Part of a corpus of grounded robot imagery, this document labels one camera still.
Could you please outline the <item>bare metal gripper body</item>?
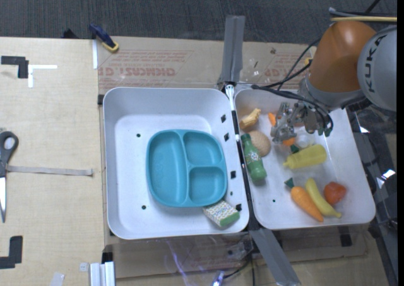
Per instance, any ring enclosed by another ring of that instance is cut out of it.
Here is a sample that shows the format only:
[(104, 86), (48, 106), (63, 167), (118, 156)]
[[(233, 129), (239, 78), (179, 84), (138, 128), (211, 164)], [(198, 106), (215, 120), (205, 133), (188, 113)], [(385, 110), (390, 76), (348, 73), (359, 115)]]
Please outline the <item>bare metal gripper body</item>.
[(311, 104), (307, 106), (303, 102), (296, 102), (294, 104), (294, 109), (295, 121), (303, 124), (309, 134), (314, 134), (319, 127), (316, 110)]

